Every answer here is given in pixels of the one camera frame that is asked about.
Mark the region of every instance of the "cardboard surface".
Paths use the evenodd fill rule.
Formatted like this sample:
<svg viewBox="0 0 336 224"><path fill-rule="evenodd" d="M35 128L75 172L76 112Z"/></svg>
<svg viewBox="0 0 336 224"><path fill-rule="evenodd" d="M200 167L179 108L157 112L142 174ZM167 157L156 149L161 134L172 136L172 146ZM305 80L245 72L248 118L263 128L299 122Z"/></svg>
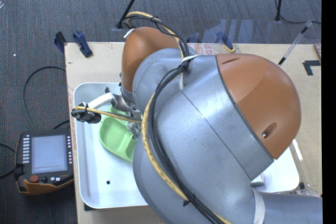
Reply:
<svg viewBox="0 0 336 224"><path fill-rule="evenodd" d="M74 104L75 88L85 82L120 82L121 55L123 42L89 42L92 56L86 58L76 43L65 45L65 61L68 83L69 108ZM190 44L198 54L229 53L220 44ZM290 44L238 44L236 52L262 56L278 63ZM312 75L307 73L303 63L318 61L314 45L297 45L281 68L297 87L302 110L302 121L296 137L302 160L297 159L301 181L322 193L322 147L321 147L321 66L309 66ZM77 202L78 223L138 223L164 224L148 206L124 207L108 210L84 210L78 180L78 156L75 133L75 119L71 117L71 136L73 141L73 161Z"/></svg>

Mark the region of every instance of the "black cable on floor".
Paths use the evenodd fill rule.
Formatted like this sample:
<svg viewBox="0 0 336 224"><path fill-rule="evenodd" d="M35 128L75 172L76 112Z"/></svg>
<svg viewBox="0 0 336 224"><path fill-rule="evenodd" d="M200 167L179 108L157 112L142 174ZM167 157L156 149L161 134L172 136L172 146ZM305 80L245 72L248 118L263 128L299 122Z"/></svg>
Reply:
<svg viewBox="0 0 336 224"><path fill-rule="evenodd" d="M51 224L55 224L55 222L54 222L54 215L53 215L53 213L52 213L51 206L50 206L50 203L49 203L49 201L48 201L48 197L47 197L46 194L44 195L44 198L45 198L45 200L46 200L47 207L48 207L48 210L49 210L49 213L50 213Z"/></svg>
<svg viewBox="0 0 336 224"><path fill-rule="evenodd" d="M23 107L24 107L26 116L27 116L27 118L28 118L28 121L29 121L30 125L32 126L32 128L33 128L34 130L35 130L35 127L34 127L32 121L30 120L30 117L29 117L28 112L27 112L27 107L26 107L26 102L25 102L25 90L26 90L27 84L28 84L29 80L32 78L32 76L33 76L34 74L36 74L37 72L39 72L39 71L41 71L41 70L43 70L43 69L47 69L47 68L56 68L56 69L63 70L63 71L65 72L65 69L64 69L64 68L61 68L61 67L56 67L56 66L46 66L46 67L41 67L41 68L35 70L32 74L30 74L30 76L29 76L28 79L26 80L25 85L24 85L23 90L22 90ZM64 124L64 123L65 123L65 122L62 122L61 124L57 125L55 128L61 126L61 125Z"/></svg>
<svg viewBox="0 0 336 224"><path fill-rule="evenodd" d="M15 149L13 149L12 147L10 147L10 146L8 146L8 145L2 143L2 142L0 142L0 145L1 145L1 146L4 146L4 147L6 147L6 148L9 148L11 151L15 152ZM10 170L10 171L8 171L8 172L6 172L6 173L3 173L2 175L0 175L0 179L6 177L6 176L8 176L8 175L10 175L11 173L14 172L14 170L15 170L15 168L13 168L12 170Z"/></svg>
<svg viewBox="0 0 336 224"><path fill-rule="evenodd" d="M57 128L59 128L60 126L62 126L63 124L66 124L66 123L68 123L68 122L70 122L70 120L63 121L63 122L61 122L60 124L56 125L53 129L57 129Z"/></svg>

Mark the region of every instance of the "green plastic dish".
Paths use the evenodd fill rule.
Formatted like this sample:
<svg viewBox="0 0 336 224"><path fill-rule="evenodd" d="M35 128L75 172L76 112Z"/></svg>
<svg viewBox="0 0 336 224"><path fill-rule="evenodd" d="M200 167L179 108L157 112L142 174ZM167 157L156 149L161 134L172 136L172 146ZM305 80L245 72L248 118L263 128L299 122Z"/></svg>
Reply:
<svg viewBox="0 0 336 224"><path fill-rule="evenodd" d="M125 115L124 112L115 110L112 106L109 111ZM133 133L127 130L126 124L127 121L103 116L99 129L99 141L109 152L132 162L136 140L133 139Z"/></svg>

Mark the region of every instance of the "black cable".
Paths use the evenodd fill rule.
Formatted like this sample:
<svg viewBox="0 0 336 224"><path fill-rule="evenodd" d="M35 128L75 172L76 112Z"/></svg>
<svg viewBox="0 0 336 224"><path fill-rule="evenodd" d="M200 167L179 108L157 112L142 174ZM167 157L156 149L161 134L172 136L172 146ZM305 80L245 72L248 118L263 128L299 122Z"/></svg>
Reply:
<svg viewBox="0 0 336 224"><path fill-rule="evenodd" d="M66 123L68 123L68 122L70 122L70 120L63 121L63 122L61 122L60 124L56 125L56 126L55 126L54 128L52 128L52 129L57 129L57 128L59 128L60 126L62 126L63 124L66 124Z"/></svg>
<svg viewBox="0 0 336 224"><path fill-rule="evenodd" d="M45 200L46 200L46 203L47 203L47 207L48 207L48 210L49 210L49 213L50 213L51 224L55 224L55 221L54 221L54 214L52 213L51 206L50 206L50 203L49 203L47 194L45 194L45 195L43 195L43 196L45 197Z"/></svg>
<svg viewBox="0 0 336 224"><path fill-rule="evenodd" d="M2 143L2 142L0 142L0 145L1 145L1 146L4 146L4 147L6 147L6 148L9 148L11 151L13 151L13 152L15 153L15 149L13 149L12 147L10 147L10 146L8 146L8 145ZM1 175L0 175L0 179L6 177L6 176L8 176L8 175L10 175L11 173L14 172L14 170L15 170L15 168L13 168L12 170L10 170L10 171L8 171L8 172L6 172L6 173L1 174Z"/></svg>
<svg viewBox="0 0 336 224"><path fill-rule="evenodd" d="M56 68L56 69L60 69L60 70L63 70L65 72L65 69L64 68L61 68L61 67L56 67L56 66L46 66L46 67L41 67L37 70L35 70L32 74L30 74L30 76L28 77L28 79L26 80L25 82L25 85L23 87L23 90L22 90L22 100L23 100L23 107L24 107L24 110L25 110L25 113L26 113L26 116L28 118L28 121L29 123L31 124L32 128L35 130L35 127L32 123L32 121L30 120L30 117L28 115L28 112L27 112L27 108L26 108L26 102L25 102L25 90L26 90L26 87L27 87L27 84L29 82L29 80L31 79L31 77L36 74L37 72L43 70L43 69L47 69L47 68Z"/></svg>
<svg viewBox="0 0 336 224"><path fill-rule="evenodd" d="M278 3L277 3L277 0L274 0L275 1L275 7L276 9L278 10ZM307 21L303 21L303 22L292 22L292 21L289 21L289 20L286 20L285 18L283 18L281 15L280 15L280 18L288 23L291 23L291 24L305 24ZM315 23L315 24L320 24L322 25L321 22L318 22L318 21L315 21L315 20L312 20L311 21L312 23Z"/></svg>
<svg viewBox="0 0 336 224"><path fill-rule="evenodd" d="M181 37L181 35L179 35L176 31L172 30L170 27L168 27L165 23L161 22L157 18L155 18L155 17L146 17L146 16L142 16L142 15L130 15L130 16L127 16L127 17L124 18L124 20L127 20L127 19L129 19L129 20L132 20L132 19L149 20L149 21L153 22L157 26L157 28L158 28L158 30L160 32L162 32L162 33L164 33L166 35L169 35L169 36L177 37L179 39L179 43L181 45L183 57L187 57L187 56L190 55L190 53L189 53L189 47L187 45L187 42ZM124 23L124 24L126 26L128 26L128 27L135 28L131 24L126 24L126 23ZM170 29L175 34L171 34L171 33L167 33L166 31L163 31L161 29L160 25L162 25L162 26Z"/></svg>
<svg viewBox="0 0 336 224"><path fill-rule="evenodd" d="M185 201L183 206L187 205L189 202L191 202L194 207L206 218L209 220L210 223L216 224L220 223L223 224L223 222L205 205L203 204L194 193L192 193L185 184L179 179L178 174L169 159L165 148L161 142L160 136L157 132L156 124L155 124L155 118L154 118L154 109L156 100L160 94L160 92L163 90L163 88L171 82L178 74L183 72L187 68L188 63L183 63L176 69L170 70L166 75L163 77L163 79L158 84L155 94L153 96L150 108L149 108L149 118L148 118L148 128L149 128L149 135L151 140L153 141L154 149L163 164L163 166L168 171L169 175L174 179L174 181L178 184L180 190L184 193L184 195L188 198L188 201Z"/></svg>

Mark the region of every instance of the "yellow cable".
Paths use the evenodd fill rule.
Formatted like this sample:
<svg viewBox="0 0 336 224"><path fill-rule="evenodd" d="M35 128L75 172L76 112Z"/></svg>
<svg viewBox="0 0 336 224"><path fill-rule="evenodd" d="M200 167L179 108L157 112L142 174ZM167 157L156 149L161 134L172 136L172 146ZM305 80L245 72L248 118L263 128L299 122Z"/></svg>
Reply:
<svg viewBox="0 0 336 224"><path fill-rule="evenodd" d="M85 110L85 109L89 112L103 114L103 115L110 116L112 118L116 118L116 119L123 120L123 121L141 122L141 120L130 119L130 118L119 116L117 114L113 114L113 113L110 113L110 112L107 112L107 111L101 111L101 110L97 110L97 109L86 108L85 106L76 106L74 108L74 110Z"/></svg>
<svg viewBox="0 0 336 224"><path fill-rule="evenodd" d="M144 17L147 17L147 18L155 18L153 15L150 15L150 14L145 13L145 12L129 12L129 13L126 15L126 17L128 17L128 16L132 16L132 15L141 15L141 16L144 16ZM125 19L125 20L127 21L127 24L129 25L129 27L132 27L131 24L129 23L129 20L131 20L131 19L132 19L132 18ZM182 59L183 59L183 50L182 50L182 48L181 48L180 39L177 37L177 34L174 33L172 30L170 30L169 28L167 28L166 26L163 26L163 25L161 25L161 26L162 26L162 28L164 28L168 33L174 35L174 39L176 40L177 45L179 46L179 49L180 49L180 51L181 51L181 57L182 57Z"/></svg>
<svg viewBox="0 0 336 224"><path fill-rule="evenodd" d="M188 198L184 195L184 193L181 191L181 189L168 177L168 175L164 172L164 170L160 167L158 162L156 161L151 147L149 145L148 141L148 135L147 135L147 122L148 122L148 115L149 115L149 107L151 105L152 99L154 97L155 93L152 94L145 111L143 112L143 118L141 123L141 132L142 132L142 143L144 146L144 149L146 151L147 157L149 161L151 162L152 166L158 173L158 175L167 183L170 188L175 191L182 199L188 200ZM223 217L219 216L218 214L214 213L223 223L231 224L228 220L224 219Z"/></svg>
<svg viewBox="0 0 336 224"><path fill-rule="evenodd" d="M144 12L130 12L126 15L126 17L128 16L132 16L132 15L141 15L141 16L145 16L148 18L153 18L152 15L144 13ZM129 23L129 20L131 18L126 19L127 24L131 27L131 24ZM171 31L169 28L161 25L168 33L174 35L174 38L179 46L179 49L181 51L181 58L183 60L183 51L181 48L181 44L180 44L180 39L176 36L176 33L174 33L173 31ZM158 173L158 175L166 182L166 184L173 190L175 191L183 200L188 200L188 198L185 196L185 194L181 191L181 189L175 184L175 182L173 182L168 175L164 172L164 170L160 167L160 165L158 164L157 160L155 159L149 141L148 141L148 134L147 134L147 123L148 123L148 116L149 116L149 107L151 105L151 102L153 100L153 97L155 95L155 92L152 94L151 98L149 99L147 106L145 108L145 111L143 113L143 118L142 118L142 123L141 123L141 132L142 132L142 143L143 143L143 147L146 151L147 157L150 161L150 163L152 164L152 166L154 167L154 169L156 170L156 172ZM219 216L218 214L214 213L223 223L227 223L227 224L231 224L231 222L229 222L228 220L224 219L223 217Z"/></svg>

